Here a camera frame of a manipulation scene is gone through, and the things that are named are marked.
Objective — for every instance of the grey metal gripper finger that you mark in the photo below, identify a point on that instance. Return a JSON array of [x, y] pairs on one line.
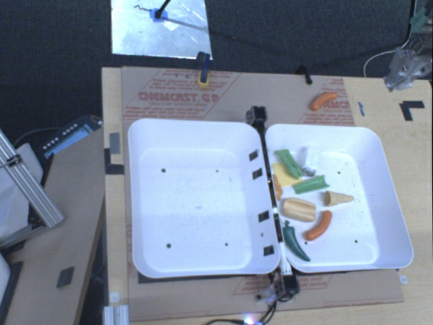
[[399, 67], [421, 69]]

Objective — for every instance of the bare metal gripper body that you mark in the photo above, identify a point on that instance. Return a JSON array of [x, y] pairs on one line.
[[423, 44]]

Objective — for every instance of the orange sausage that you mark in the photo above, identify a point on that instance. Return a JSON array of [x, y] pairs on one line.
[[324, 101], [319, 227]]

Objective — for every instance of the grey shiny object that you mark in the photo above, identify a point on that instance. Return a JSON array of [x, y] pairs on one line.
[[305, 159]]

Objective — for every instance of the beige ice cream cone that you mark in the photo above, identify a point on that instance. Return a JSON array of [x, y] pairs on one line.
[[336, 198]]

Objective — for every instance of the green bean pod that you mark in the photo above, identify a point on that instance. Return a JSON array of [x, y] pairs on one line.
[[309, 185], [289, 162]]

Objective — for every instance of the white plastic tray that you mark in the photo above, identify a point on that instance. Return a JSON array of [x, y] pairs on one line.
[[365, 215], [196, 198]]

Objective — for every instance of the yellow cheese slice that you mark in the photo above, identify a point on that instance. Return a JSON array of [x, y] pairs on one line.
[[282, 178]]

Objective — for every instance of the thin black and white rod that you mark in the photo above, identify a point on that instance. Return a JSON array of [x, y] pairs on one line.
[[269, 168]]

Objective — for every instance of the orange carrot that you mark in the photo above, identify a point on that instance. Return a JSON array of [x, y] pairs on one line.
[[277, 188]]

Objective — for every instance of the tan hot dog bun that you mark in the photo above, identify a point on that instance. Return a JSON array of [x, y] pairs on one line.
[[298, 209]]

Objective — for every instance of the green chili pepper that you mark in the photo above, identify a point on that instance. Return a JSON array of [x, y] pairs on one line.
[[293, 244]]

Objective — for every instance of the brown cardboard board red print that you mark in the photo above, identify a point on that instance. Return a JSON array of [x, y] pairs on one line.
[[189, 90]]

